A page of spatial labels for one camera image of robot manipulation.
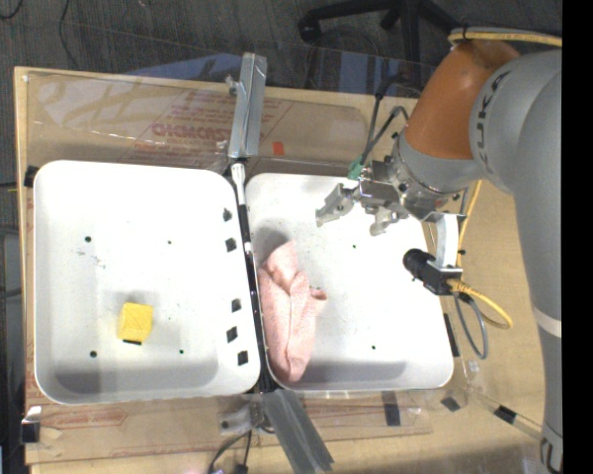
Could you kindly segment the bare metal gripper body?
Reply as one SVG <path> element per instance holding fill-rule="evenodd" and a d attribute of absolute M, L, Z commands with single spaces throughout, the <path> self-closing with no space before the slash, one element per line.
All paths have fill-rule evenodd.
<path fill-rule="evenodd" d="M 467 186 L 467 161 L 428 155 L 392 155 L 383 161 L 358 158 L 358 193 L 364 209 L 386 209 L 424 219 Z"/>

